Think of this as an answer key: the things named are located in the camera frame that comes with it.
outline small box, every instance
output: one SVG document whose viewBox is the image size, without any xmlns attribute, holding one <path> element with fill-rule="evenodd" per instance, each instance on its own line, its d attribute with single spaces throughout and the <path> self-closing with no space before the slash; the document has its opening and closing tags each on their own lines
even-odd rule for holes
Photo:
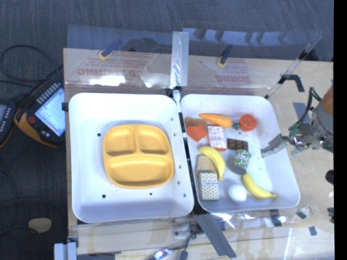
<svg viewBox="0 0 347 260">
<path fill-rule="evenodd" d="M 224 129 L 221 126 L 207 126 L 208 141 L 210 146 L 218 151 L 227 150 L 227 142 L 224 136 Z"/>
<path fill-rule="evenodd" d="M 199 173 L 201 200 L 219 200 L 218 176 L 215 172 Z"/>
</svg>

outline beige tabletop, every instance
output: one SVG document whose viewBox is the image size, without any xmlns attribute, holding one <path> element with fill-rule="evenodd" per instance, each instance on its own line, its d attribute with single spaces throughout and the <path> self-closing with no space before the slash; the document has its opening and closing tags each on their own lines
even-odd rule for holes
<svg viewBox="0 0 347 260">
<path fill-rule="evenodd" d="M 93 51 L 82 49 L 64 50 L 64 74 L 66 101 L 79 92 L 108 92 L 108 88 L 91 87 L 78 83 L 76 70 L 86 62 Z M 152 55 L 150 72 L 167 70 L 170 67 L 169 55 Z M 201 63 L 213 62 L 213 57 L 192 56 L 190 58 L 188 84 L 199 88 L 201 80 L 194 80 L 201 71 Z M 234 59 L 230 64 L 237 64 L 243 69 L 243 76 L 254 82 L 254 78 L 263 78 L 256 81 L 257 86 L 237 87 L 244 91 L 256 90 L 254 93 L 264 95 L 268 86 L 278 81 L 278 75 L 286 71 L 292 61 L 261 60 L 261 59 Z M 288 128 L 298 119 L 293 103 L 307 103 L 308 89 L 314 87 L 315 91 L 323 97 L 331 86 L 333 80 L 333 63 L 303 61 L 295 73 L 299 75 L 305 92 L 299 92 L 294 81 L 286 81 L 283 86 L 269 98 L 272 104 L 282 135 L 288 135 Z M 223 91 L 232 88 L 227 73 L 221 78 Z M 162 74 L 164 83 L 167 77 Z M 153 89 L 155 93 L 162 89 Z M 68 181 L 68 220 L 69 234 L 78 240 L 78 254 L 115 254 L 115 259 L 149 259 L 153 254 L 165 248 L 172 248 L 172 254 L 165 259 L 179 259 L 185 238 L 175 235 L 174 232 L 188 224 L 194 224 L 190 217 L 175 220 L 140 220 L 123 223 L 79 224 L 72 210 L 71 192 L 71 159 L 69 143 L 69 119 L 67 115 L 67 181 Z M 291 156 L 293 147 L 287 146 L 287 153 L 293 167 L 295 178 L 300 189 L 300 202 L 292 209 L 279 210 L 281 226 L 274 226 L 268 222 L 268 217 L 261 214 L 242 224 L 226 224 L 224 235 L 237 255 L 237 259 L 314 259 L 335 257 L 334 223 L 327 211 L 334 207 L 333 185 L 325 179 L 327 171 L 333 169 L 333 154 L 324 150 L 307 150 L 297 157 Z M 188 259 L 227 259 L 218 256 L 204 233 L 197 234 L 191 239 L 187 247 Z"/>
</svg>

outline blue and yellow object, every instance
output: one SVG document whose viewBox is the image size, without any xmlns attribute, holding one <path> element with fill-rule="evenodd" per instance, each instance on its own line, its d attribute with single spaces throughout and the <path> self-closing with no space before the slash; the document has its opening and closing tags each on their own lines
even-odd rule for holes
<svg viewBox="0 0 347 260">
<path fill-rule="evenodd" d="M 117 48 L 122 45 L 123 41 L 118 39 L 112 42 L 109 46 L 107 46 L 104 50 L 99 52 L 99 59 L 102 61 L 106 60 L 112 55 L 112 51 L 117 50 Z"/>
<path fill-rule="evenodd" d="M 232 45 L 228 45 L 226 47 L 226 49 L 222 52 L 222 54 L 220 55 L 220 57 L 218 58 L 218 63 L 217 65 L 220 67 L 220 68 L 224 68 L 227 64 L 227 59 L 228 59 L 228 56 L 232 50 L 233 46 Z"/>
</svg>

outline white tray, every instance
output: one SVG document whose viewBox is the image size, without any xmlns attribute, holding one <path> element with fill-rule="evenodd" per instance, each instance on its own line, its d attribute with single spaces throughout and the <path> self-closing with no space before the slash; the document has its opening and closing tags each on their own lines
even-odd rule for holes
<svg viewBox="0 0 347 260">
<path fill-rule="evenodd" d="M 223 180 L 219 181 L 220 199 L 217 201 L 200 200 L 201 206 L 208 212 L 228 213 L 237 211 L 283 209 L 295 207 L 300 200 L 300 192 L 293 169 L 285 149 L 276 154 L 261 157 L 260 149 L 280 133 L 272 105 L 263 97 L 238 95 L 199 95 L 189 94 L 182 98 L 181 109 L 184 118 L 199 118 L 201 113 L 215 113 L 230 117 L 235 123 L 239 122 L 242 114 L 251 114 L 257 121 L 256 129 L 243 132 L 231 127 L 225 130 L 226 138 L 248 142 L 251 158 L 247 167 L 254 181 L 265 190 L 278 195 L 275 199 L 259 200 L 249 192 L 243 204 L 234 203 L 228 196 L 228 189 L 233 183 L 240 183 L 241 176 L 226 168 Z M 198 148 L 207 145 L 207 137 L 195 142 L 188 137 L 188 146 L 195 184 L 198 189 L 196 176 Z M 227 166 L 230 165 L 235 151 L 227 149 L 221 152 Z"/>
<path fill-rule="evenodd" d="M 72 208 L 86 223 L 188 215 L 194 205 L 177 106 L 164 95 L 80 93 L 69 102 Z M 175 164 L 163 186 L 129 189 L 108 179 L 105 133 L 116 125 L 148 124 L 163 130 Z"/>
</svg>

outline orange object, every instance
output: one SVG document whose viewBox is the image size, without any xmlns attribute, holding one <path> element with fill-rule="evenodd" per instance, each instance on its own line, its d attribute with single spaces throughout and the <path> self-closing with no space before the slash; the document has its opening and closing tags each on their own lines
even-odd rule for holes
<svg viewBox="0 0 347 260">
<path fill-rule="evenodd" d="M 240 117 L 240 128 L 243 131 L 251 131 L 257 126 L 256 119 L 250 114 L 244 114 Z"/>
<path fill-rule="evenodd" d="M 212 122 L 215 125 L 222 126 L 223 128 L 229 128 L 233 125 L 233 121 L 224 115 L 217 114 L 199 114 L 200 118 Z"/>
<path fill-rule="evenodd" d="M 186 132 L 187 135 L 196 142 L 199 142 L 207 135 L 207 131 L 202 124 L 197 126 L 188 126 Z"/>
</svg>

